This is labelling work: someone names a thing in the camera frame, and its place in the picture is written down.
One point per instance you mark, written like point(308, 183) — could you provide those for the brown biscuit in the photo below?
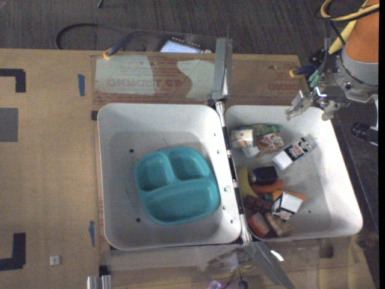
point(279, 226)

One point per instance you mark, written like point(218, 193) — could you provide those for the orange wedge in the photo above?
point(296, 194)

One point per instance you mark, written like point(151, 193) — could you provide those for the green packet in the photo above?
point(266, 128)

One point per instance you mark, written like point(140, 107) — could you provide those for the yellow banana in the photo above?
point(244, 182)

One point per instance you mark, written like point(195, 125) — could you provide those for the teal divided plate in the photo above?
point(177, 188)

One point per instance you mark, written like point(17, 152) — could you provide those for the white plastic tray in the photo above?
point(328, 176)
point(120, 125)

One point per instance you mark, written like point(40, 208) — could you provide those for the brown chocolate bar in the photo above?
point(255, 204)

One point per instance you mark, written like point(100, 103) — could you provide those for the small cow print milk carton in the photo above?
point(288, 205)

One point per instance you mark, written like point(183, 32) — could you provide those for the small green piece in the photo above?
point(267, 197)

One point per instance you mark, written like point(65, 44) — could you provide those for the brown cardboard board, red print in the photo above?
point(252, 80)

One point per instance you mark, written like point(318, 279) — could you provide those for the red and white block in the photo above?
point(258, 225)

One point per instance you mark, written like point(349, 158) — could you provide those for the white carton with brown print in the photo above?
point(269, 143)

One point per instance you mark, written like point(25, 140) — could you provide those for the large cow print milk carton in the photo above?
point(293, 153)

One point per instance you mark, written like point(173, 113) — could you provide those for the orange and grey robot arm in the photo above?
point(362, 32)

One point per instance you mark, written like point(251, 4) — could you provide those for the white and orange carton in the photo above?
point(242, 138)

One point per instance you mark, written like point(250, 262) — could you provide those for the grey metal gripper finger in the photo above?
point(300, 102)
point(330, 110)

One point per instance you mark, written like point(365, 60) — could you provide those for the small white square block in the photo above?
point(54, 260)

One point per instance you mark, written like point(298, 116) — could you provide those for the orange carrot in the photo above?
point(267, 187)

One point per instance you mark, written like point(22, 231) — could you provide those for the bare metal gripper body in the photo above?
point(338, 92)

